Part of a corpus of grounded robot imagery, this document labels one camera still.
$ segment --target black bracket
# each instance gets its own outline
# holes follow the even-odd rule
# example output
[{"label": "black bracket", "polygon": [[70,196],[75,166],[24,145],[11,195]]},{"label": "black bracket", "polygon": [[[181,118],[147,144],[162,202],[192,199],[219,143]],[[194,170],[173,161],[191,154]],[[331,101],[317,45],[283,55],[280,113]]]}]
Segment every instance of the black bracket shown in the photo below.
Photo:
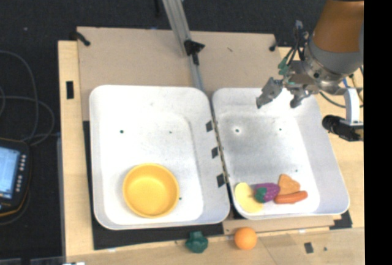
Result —
[{"label": "black bracket", "polygon": [[191,40],[186,40],[184,42],[185,51],[188,56],[192,55],[192,59],[195,65],[199,65],[197,54],[204,49],[205,45],[201,43],[197,43]]}]

